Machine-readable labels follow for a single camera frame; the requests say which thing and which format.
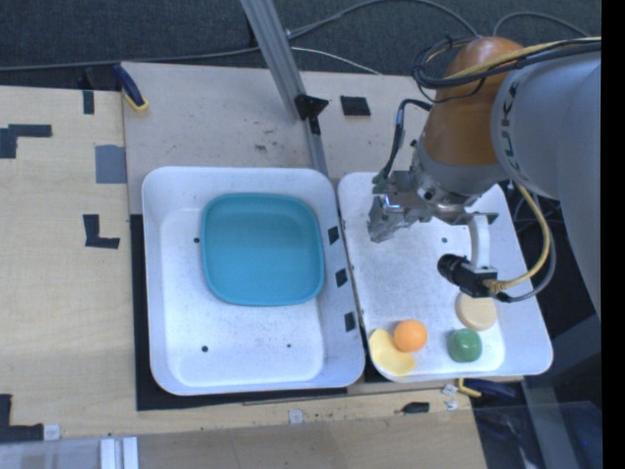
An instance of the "yellow circle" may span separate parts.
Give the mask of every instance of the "yellow circle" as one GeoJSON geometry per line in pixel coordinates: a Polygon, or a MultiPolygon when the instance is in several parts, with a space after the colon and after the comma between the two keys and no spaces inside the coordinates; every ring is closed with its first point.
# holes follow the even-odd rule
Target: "yellow circle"
{"type": "Polygon", "coordinates": [[[497,307],[491,297],[474,298],[461,292],[456,298],[456,315],[471,330],[487,330],[497,321],[497,307]]]}
{"type": "Polygon", "coordinates": [[[428,341],[428,329],[418,320],[400,321],[393,332],[395,345],[404,353],[419,351],[428,341]]]}

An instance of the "green ball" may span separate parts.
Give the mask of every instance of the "green ball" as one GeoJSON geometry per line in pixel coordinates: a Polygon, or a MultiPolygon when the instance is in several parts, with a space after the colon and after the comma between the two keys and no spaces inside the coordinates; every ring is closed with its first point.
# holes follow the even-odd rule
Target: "green ball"
{"type": "Polygon", "coordinates": [[[455,362],[474,362],[481,356],[481,339],[475,330],[454,330],[447,339],[447,351],[455,362]]]}

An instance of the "yellow clip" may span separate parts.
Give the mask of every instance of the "yellow clip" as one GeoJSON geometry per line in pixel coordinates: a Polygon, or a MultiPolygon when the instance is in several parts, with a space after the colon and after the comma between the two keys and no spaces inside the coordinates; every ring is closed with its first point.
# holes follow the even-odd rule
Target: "yellow clip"
{"type": "Polygon", "coordinates": [[[140,105],[140,106],[137,106],[137,104],[132,100],[132,98],[128,94],[124,95],[124,99],[128,102],[128,104],[131,106],[131,108],[134,111],[136,111],[137,113],[143,113],[149,107],[149,102],[143,96],[142,96],[142,99],[144,100],[144,103],[142,105],[140,105]]]}
{"type": "Polygon", "coordinates": [[[481,392],[465,386],[465,379],[458,379],[458,391],[472,398],[481,398],[481,392]]]}

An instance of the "white tray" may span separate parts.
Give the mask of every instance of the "white tray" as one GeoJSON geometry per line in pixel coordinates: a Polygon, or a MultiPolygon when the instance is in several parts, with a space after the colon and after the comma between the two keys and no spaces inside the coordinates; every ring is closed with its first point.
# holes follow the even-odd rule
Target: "white tray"
{"type": "MultiPolygon", "coordinates": [[[[400,229],[381,243],[369,239],[368,212],[373,201],[371,179],[375,173],[352,173],[338,187],[354,287],[367,338],[377,329],[390,333],[405,319],[417,319],[429,331],[424,349],[413,356],[416,367],[396,376],[376,365],[394,382],[418,382],[457,377],[540,373],[549,367],[552,349],[534,297],[515,304],[496,303],[498,321],[481,331],[481,357],[475,362],[455,362],[447,352],[446,339],[454,329],[464,328],[455,313],[459,288],[437,269],[441,255],[471,257],[471,237],[466,226],[448,226],[433,219],[400,229]]],[[[491,265],[502,279],[526,271],[517,236],[503,192],[494,187],[471,210],[496,212],[490,226],[491,265]]],[[[511,295],[531,290],[528,281],[509,290],[511,295]]]]}
{"type": "Polygon", "coordinates": [[[149,358],[176,395],[345,387],[364,368],[351,274],[330,181],[311,169],[161,167],[143,183],[149,358]],[[231,192],[272,192],[314,210],[325,283],[294,306],[219,300],[202,271],[201,212],[231,192]]]}

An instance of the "orange ball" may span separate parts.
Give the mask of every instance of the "orange ball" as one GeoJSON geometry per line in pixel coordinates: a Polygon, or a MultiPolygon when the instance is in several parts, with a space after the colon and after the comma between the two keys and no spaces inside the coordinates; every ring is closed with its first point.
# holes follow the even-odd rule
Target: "orange ball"
{"type": "Polygon", "coordinates": [[[418,320],[400,321],[393,332],[395,345],[404,353],[419,351],[428,341],[428,329],[418,320]]]}

